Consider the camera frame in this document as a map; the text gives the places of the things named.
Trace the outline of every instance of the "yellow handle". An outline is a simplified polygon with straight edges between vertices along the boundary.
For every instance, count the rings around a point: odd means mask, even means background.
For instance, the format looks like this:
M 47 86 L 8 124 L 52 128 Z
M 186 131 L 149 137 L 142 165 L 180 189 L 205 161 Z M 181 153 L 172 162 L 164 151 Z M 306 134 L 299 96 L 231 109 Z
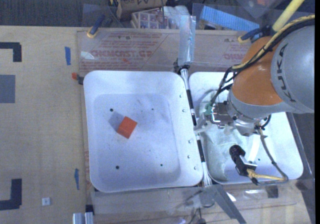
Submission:
M 305 0 L 292 0 L 289 5 L 285 8 L 285 10 L 282 12 L 280 17 L 276 20 L 276 22 L 273 24 L 272 29 L 275 32 L 278 32 L 291 18 L 291 16 L 294 14 L 294 12 L 300 7 L 300 5 Z

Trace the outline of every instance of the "small white square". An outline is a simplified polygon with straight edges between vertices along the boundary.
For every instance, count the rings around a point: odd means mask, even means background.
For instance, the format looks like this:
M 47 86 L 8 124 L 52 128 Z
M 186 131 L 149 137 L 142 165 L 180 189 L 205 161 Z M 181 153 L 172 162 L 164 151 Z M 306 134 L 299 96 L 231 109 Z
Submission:
M 50 197 L 42 198 L 42 206 L 49 206 L 51 204 Z

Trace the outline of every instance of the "gray square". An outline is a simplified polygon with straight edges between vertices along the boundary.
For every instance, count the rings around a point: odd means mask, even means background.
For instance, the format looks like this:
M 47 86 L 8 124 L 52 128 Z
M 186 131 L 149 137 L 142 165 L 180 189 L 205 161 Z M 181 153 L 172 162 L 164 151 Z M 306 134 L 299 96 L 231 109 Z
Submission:
M 16 102 L 16 76 L 0 74 L 0 103 Z

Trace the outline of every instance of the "yellow cable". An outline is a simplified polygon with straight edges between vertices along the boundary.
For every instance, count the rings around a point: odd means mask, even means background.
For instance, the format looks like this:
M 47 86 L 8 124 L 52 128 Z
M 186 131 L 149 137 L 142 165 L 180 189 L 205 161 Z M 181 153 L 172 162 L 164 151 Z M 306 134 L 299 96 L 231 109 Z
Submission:
M 289 22 L 288 24 L 286 24 L 283 28 L 281 28 L 277 33 L 275 33 L 273 35 L 273 37 L 263 46 L 263 48 L 254 56 L 254 58 L 252 60 L 248 60 L 245 63 L 242 64 L 238 64 L 238 65 L 234 65 L 232 66 L 232 68 L 234 70 L 237 69 L 241 69 L 243 68 L 245 65 L 247 65 L 249 62 L 254 62 L 257 58 L 259 58 L 265 51 L 266 49 L 268 49 L 268 47 L 288 28 L 290 28 L 291 26 L 295 25 L 296 23 L 299 22 L 303 22 L 303 21 L 307 21 L 307 20 L 312 20 L 315 19 L 315 14 L 313 15 L 308 15 L 308 16 L 303 16 L 303 17 L 299 17 L 291 22 Z
M 273 24 L 272 29 L 275 32 L 279 31 L 304 1 L 305 0 L 292 0 Z
M 252 179 L 252 178 L 256 178 L 256 179 L 261 178 L 261 179 L 270 179 L 270 180 L 277 180 L 277 181 L 284 181 L 285 180 L 285 178 L 283 178 L 283 177 L 280 178 L 280 177 L 272 176 L 272 175 L 258 174 L 254 170 L 249 169 L 249 168 L 246 169 L 246 171 L 247 171 L 248 177 L 250 179 Z

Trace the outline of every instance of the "red block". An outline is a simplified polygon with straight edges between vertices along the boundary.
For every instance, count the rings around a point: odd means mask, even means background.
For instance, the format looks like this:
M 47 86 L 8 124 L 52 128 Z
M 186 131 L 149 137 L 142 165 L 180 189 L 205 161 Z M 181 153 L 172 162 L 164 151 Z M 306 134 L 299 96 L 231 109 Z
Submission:
M 130 138 L 132 132 L 134 131 L 135 127 L 137 125 L 137 122 L 130 119 L 129 117 L 125 116 L 122 120 L 121 124 L 118 127 L 118 130 L 116 131 L 118 134 L 126 137 L 127 139 Z

